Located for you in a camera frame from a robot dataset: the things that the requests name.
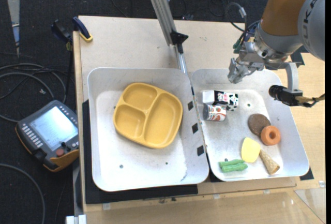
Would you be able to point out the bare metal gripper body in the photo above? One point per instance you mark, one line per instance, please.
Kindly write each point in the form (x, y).
(252, 57)

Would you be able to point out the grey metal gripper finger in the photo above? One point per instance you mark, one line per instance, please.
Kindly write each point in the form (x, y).
(232, 70)
(241, 73)

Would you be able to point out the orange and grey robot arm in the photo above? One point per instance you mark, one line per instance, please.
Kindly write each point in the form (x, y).
(287, 8)

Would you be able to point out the white cow print carton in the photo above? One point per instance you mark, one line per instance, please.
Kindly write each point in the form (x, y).
(222, 97)

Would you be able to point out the red and white small carton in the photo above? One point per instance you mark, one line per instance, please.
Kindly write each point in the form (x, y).
(214, 113)

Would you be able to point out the thin black and white rod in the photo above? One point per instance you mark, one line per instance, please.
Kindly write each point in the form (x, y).
(183, 63)

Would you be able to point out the brown biscuit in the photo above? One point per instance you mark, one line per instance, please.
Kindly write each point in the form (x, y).
(256, 122)

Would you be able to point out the white plastic tray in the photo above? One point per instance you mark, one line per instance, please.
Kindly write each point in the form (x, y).
(144, 166)
(230, 140)

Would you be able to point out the orange doughnut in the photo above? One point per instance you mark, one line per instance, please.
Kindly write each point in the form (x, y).
(265, 139)

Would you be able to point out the pale yellow cheese slice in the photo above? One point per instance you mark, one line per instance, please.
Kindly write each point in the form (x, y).
(249, 151)

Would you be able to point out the yellow divided plate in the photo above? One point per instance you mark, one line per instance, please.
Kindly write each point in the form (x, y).
(160, 117)

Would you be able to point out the green beans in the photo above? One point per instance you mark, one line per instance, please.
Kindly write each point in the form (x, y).
(232, 165)

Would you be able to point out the tan ice cream cone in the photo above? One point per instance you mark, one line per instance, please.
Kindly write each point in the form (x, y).
(270, 164)

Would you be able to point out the pale wood board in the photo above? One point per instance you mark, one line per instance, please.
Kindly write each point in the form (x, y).
(129, 44)

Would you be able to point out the black cylinder on white bracket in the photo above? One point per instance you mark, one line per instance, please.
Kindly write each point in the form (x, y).
(285, 95)

